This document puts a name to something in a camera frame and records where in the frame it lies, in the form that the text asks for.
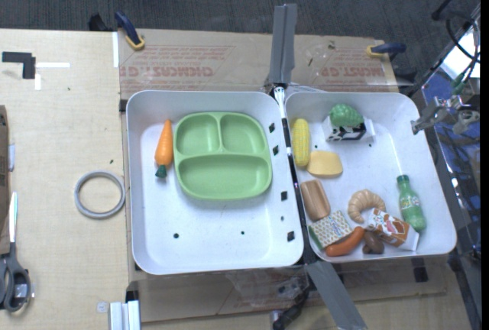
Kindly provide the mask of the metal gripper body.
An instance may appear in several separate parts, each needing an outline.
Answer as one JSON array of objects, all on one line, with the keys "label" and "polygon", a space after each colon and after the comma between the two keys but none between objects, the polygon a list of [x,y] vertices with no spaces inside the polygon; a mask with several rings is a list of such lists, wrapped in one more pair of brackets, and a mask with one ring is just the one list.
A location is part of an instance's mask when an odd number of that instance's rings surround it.
[{"label": "metal gripper body", "polygon": [[471,110],[480,111],[480,96],[477,95],[453,95],[451,96],[446,105],[448,108],[455,110]]}]

